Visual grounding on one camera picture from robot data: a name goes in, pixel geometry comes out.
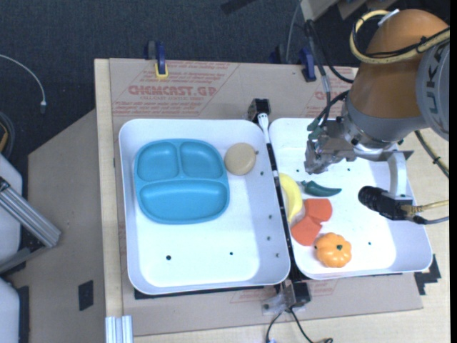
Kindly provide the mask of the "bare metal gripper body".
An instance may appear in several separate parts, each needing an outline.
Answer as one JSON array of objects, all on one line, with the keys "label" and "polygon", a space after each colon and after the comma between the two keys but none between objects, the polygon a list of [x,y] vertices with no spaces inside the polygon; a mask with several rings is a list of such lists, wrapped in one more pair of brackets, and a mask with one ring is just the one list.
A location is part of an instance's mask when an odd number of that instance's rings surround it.
[{"label": "bare metal gripper body", "polygon": [[396,142],[378,141],[348,119],[326,122],[323,130],[323,160],[327,162],[340,162],[343,159],[354,161],[356,158],[387,161],[394,154],[402,154],[408,160],[413,151],[401,151]]}]

